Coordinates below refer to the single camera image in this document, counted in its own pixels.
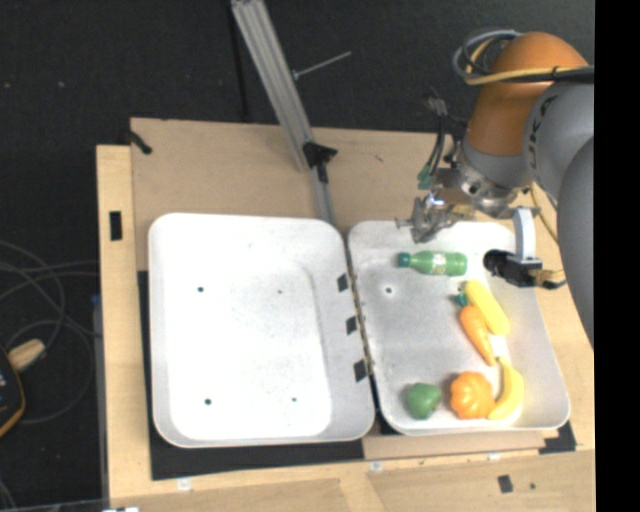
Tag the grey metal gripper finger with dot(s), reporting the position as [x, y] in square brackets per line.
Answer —
[419, 220]
[439, 222]

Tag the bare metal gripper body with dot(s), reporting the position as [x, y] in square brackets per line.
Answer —
[477, 192]

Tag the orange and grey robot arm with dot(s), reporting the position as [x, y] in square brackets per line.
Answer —
[560, 130]

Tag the green plastic bottle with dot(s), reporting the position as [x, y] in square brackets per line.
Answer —
[437, 263]

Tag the yellow corn cob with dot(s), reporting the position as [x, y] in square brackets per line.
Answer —
[487, 306]

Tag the white plastic tray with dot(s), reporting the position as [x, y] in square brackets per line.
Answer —
[250, 330]
[420, 330]

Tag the orange carrot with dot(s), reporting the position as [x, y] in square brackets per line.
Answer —
[476, 330]

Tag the orange pumpkin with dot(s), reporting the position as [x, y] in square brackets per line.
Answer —
[470, 395]

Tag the green bell pepper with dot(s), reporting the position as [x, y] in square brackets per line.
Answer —
[422, 400]

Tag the yellow banana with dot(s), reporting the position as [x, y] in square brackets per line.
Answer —
[512, 390]

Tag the brown cardboard board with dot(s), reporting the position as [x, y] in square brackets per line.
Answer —
[225, 170]

